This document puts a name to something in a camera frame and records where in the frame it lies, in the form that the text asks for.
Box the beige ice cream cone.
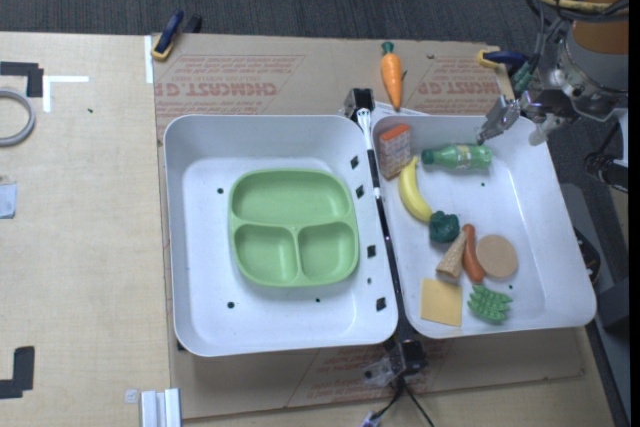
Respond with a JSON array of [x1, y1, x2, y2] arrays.
[[435, 229, 468, 279]]

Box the yellow cheese slice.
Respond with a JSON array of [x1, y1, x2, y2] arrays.
[[419, 277, 464, 328]]

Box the yellow banana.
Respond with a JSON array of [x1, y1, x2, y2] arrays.
[[397, 155, 434, 223]]

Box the orange sausage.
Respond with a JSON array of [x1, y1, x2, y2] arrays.
[[460, 223, 486, 284]]

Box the round tan biscuit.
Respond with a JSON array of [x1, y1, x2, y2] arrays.
[[474, 234, 520, 280]]

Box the green broccoli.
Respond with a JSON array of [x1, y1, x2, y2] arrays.
[[428, 210, 462, 245]]

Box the orange carrot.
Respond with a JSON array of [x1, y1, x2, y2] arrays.
[[380, 40, 405, 112]]

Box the green divided plate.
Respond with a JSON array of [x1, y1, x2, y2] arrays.
[[227, 167, 362, 288]]

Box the thin black and white rod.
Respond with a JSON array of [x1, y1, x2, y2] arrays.
[[356, 109, 417, 347]]

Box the white plastic tray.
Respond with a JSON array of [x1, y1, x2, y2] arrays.
[[163, 114, 400, 358], [371, 113, 598, 340]]

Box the green pea pods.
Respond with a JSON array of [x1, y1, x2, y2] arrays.
[[466, 283, 515, 326]]

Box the green bottle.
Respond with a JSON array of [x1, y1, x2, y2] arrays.
[[420, 142, 494, 173]]

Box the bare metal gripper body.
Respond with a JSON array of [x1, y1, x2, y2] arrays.
[[518, 63, 630, 124]]

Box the orange carton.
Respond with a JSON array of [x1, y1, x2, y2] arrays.
[[377, 122, 413, 181]]

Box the brown cardboard board red print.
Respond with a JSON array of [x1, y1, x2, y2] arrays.
[[151, 33, 587, 421]]

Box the grey tape roll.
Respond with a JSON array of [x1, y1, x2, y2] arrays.
[[0, 87, 37, 148]]

